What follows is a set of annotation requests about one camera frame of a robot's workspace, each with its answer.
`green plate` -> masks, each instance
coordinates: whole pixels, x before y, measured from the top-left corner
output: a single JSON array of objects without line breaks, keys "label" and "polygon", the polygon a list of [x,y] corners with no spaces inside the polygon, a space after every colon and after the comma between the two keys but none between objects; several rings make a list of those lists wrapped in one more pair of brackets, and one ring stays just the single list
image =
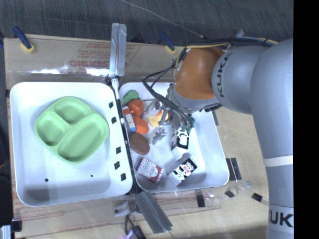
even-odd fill
[{"label": "green plate", "polygon": [[36,120],[35,134],[63,161],[78,164],[90,157],[109,136],[107,121],[76,97],[63,97]]}]

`white band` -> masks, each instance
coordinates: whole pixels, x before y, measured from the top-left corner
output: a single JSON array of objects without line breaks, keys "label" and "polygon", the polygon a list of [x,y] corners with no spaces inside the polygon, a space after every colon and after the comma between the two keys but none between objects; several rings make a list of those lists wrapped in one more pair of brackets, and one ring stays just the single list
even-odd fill
[{"label": "white band", "polygon": [[281,165],[292,165],[294,163],[294,156],[282,156],[274,158],[264,158],[264,166],[281,166]]}]

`brown round object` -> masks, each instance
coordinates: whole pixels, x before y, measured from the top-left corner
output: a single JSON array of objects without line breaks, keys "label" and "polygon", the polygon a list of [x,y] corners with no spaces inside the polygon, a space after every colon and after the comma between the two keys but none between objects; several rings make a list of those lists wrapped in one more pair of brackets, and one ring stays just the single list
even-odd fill
[{"label": "brown round object", "polygon": [[147,139],[140,133],[132,133],[130,137],[131,148],[140,155],[146,155],[150,151],[150,145]]}]

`orange block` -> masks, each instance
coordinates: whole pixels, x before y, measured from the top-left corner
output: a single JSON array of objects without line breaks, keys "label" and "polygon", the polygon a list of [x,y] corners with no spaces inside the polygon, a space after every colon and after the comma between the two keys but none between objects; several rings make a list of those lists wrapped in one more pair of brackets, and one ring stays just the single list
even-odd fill
[{"label": "orange block", "polygon": [[133,121],[135,123],[137,133],[146,134],[149,131],[149,123],[146,120],[141,119],[138,116],[133,116]]}]

